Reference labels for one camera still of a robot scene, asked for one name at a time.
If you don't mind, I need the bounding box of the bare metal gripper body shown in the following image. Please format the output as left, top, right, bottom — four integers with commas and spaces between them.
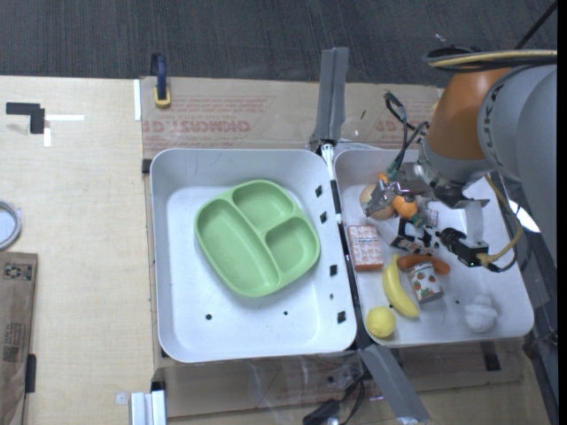
398, 162, 465, 201

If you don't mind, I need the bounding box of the brown bread bun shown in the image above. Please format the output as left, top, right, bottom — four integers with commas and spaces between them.
359, 182, 399, 221

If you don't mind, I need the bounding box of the orange carrot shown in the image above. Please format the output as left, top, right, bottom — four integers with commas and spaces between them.
377, 172, 425, 228

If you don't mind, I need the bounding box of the black and white carton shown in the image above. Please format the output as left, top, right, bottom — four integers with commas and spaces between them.
390, 216, 441, 257

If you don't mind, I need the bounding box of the orange carton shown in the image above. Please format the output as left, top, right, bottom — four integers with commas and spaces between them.
346, 224, 385, 273

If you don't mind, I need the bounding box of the red sausage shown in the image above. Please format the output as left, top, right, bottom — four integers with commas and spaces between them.
396, 254, 452, 276

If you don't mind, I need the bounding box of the white can strawberry print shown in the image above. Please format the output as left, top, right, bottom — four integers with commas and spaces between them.
408, 263, 446, 305

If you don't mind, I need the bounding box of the yellow banana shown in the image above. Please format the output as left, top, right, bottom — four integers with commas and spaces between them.
381, 253, 421, 320

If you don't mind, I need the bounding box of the yellow lemon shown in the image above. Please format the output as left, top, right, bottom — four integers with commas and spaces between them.
365, 305, 398, 340

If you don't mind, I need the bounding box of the green divided plate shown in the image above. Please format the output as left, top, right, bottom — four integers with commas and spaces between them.
193, 179, 322, 299

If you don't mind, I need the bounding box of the white plastic tray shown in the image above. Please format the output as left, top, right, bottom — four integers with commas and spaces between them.
149, 148, 359, 364
332, 148, 536, 349

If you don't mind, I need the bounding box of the white garlic bulb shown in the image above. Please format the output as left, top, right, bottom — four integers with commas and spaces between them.
463, 293, 499, 334

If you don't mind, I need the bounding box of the brown cardboard board red print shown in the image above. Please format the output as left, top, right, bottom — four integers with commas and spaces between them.
139, 76, 535, 420

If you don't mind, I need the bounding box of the brown paper bag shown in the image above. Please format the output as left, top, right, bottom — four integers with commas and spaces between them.
0, 251, 39, 425

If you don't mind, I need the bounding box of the black cylinder on white bracket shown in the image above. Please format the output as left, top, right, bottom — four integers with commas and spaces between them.
438, 197, 491, 268

